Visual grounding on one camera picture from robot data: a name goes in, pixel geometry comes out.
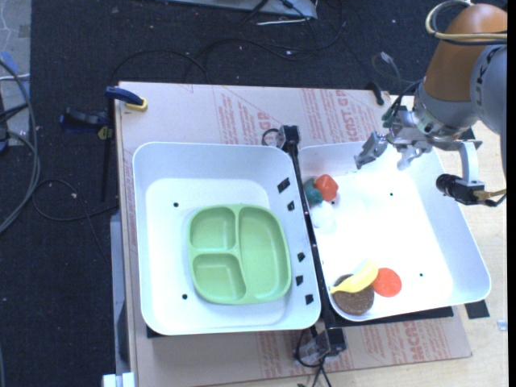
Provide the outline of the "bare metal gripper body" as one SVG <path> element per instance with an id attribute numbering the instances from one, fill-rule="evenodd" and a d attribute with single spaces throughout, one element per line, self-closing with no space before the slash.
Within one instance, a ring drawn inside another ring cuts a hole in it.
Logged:
<path id="1" fill-rule="evenodd" d="M 391 109 L 383 116 L 386 140 L 401 154 L 423 154 L 432 148 L 432 138 L 420 127 L 413 110 Z"/>

